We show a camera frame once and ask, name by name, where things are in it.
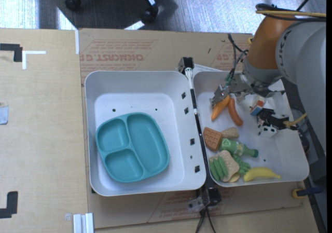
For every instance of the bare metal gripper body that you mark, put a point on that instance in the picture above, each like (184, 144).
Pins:
(240, 85)

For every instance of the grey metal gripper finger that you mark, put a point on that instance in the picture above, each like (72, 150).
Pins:
(240, 96)
(217, 97)

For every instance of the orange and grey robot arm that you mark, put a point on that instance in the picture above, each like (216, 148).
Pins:
(303, 53)

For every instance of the orange carrot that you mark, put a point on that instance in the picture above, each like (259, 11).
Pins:
(219, 110)

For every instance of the orange sausage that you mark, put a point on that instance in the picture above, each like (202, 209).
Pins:
(234, 114)

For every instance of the white blue and red carton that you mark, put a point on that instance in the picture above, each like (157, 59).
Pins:
(256, 107)

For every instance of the thin black and white rod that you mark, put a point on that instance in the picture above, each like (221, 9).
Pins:
(197, 120)

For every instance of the tan biscuit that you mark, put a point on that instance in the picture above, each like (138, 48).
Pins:
(231, 133)

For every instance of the brown waffle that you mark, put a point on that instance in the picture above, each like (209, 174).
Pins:
(212, 139)

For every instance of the black and white cow carton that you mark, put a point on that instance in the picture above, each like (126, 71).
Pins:
(268, 130)

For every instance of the green bottle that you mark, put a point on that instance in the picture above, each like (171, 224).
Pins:
(233, 146)

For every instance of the tan bread slice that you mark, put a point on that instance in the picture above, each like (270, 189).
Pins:
(232, 164)

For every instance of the green broccoli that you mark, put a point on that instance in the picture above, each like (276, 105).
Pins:
(243, 165)

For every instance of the green pea pods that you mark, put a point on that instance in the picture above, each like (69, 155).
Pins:
(219, 167)

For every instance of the white plastic tray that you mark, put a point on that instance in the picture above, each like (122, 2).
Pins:
(145, 84)
(280, 154)

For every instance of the yellow banana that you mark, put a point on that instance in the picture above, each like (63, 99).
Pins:
(259, 173)

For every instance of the blue divided plate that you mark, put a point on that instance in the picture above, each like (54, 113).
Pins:
(141, 138)

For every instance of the brown cardboard board red print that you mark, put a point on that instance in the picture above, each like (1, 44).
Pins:
(124, 53)

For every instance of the black cylinder on white bracket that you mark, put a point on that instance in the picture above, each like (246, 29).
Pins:
(272, 119)

